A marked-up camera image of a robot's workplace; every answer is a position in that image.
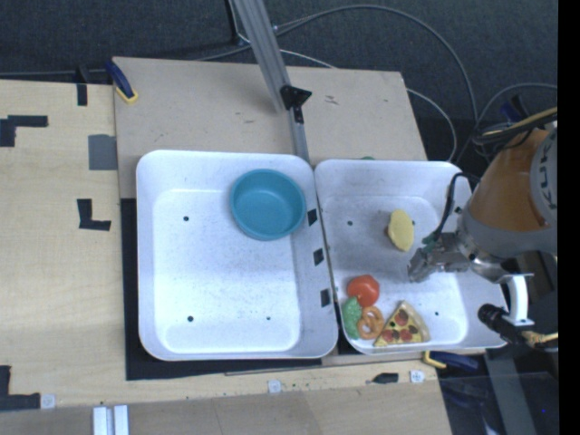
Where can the white plastic tray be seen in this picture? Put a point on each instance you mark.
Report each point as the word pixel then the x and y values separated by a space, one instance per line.
pixel 226 279
pixel 408 170

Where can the red tomato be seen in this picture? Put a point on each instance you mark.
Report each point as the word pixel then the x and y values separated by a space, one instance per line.
pixel 364 288

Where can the blue bowl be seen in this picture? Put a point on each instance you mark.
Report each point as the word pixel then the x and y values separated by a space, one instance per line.
pixel 267 204

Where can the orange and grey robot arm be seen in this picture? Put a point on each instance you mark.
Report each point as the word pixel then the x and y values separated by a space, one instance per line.
pixel 503 197

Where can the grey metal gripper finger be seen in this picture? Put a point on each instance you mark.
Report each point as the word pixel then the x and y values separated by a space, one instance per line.
pixel 419 255
pixel 415 273

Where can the orange pretzel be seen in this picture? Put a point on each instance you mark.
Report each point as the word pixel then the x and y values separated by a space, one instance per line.
pixel 370 322

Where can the pale wood board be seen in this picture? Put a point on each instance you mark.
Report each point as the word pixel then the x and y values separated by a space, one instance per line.
pixel 204 107

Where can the green broccoli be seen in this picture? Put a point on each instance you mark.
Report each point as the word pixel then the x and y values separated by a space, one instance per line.
pixel 350 314

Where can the black cylinder on white bracket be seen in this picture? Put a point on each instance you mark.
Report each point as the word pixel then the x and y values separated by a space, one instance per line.
pixel 516 306

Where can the yellow oval biscuit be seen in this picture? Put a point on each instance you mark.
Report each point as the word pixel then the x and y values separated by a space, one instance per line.
pixel 400 230

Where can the yellow pizza slice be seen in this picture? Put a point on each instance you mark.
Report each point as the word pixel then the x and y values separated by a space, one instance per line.
pixel 403 329

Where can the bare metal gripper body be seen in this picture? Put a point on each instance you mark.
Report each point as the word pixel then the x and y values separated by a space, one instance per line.
pixel 448 256

